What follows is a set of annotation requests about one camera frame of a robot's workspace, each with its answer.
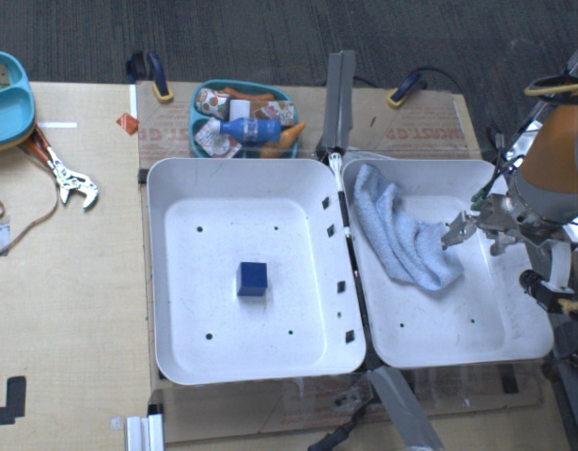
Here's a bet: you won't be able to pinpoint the orange handled metal pliers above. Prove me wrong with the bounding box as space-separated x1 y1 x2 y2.
19 126 101 211

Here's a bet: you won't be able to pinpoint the white plastic tray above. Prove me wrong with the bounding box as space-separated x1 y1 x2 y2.
340 158 555 370
146 157 367 387

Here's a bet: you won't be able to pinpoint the orange sausage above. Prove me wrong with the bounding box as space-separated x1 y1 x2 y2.
220 86 276 103

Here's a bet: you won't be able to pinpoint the blue divided plate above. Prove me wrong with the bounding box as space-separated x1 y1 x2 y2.
0 50 38 148

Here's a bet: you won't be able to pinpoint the printed brown carton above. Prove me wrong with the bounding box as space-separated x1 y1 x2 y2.
248 100 297 127

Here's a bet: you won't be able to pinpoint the black cylinder on white bracket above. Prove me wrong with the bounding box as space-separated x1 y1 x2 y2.
519 240 578 315

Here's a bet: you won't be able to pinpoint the red square packet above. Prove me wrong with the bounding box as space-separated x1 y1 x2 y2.
115 112 141 136

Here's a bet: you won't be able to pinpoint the blue cube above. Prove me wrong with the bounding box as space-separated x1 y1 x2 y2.
236 261 270 298

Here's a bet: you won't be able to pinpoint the white carton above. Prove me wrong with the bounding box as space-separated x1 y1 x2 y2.
227 99 252 123

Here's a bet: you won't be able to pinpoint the printed white packet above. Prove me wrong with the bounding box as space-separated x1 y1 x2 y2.
194 117 243 160

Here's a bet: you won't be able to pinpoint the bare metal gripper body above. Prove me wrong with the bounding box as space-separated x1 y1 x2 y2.
475 193 577 257

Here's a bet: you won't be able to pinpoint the teal divided plate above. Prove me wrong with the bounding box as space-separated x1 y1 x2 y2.
188 78 301 161

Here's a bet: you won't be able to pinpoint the blue bottle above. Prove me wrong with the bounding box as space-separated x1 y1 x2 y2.
218 116 283 145

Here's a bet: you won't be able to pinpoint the light blue towel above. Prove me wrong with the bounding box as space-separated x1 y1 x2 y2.
352 163 465 292

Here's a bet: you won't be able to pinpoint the brown cardboard board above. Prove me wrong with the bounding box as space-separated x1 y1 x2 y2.
136 80 544 443

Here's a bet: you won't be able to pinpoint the orange carrot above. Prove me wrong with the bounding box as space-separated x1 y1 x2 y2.
259 120 308 161

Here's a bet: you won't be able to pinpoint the printed white can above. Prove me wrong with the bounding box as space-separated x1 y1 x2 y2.
195 86 231 121

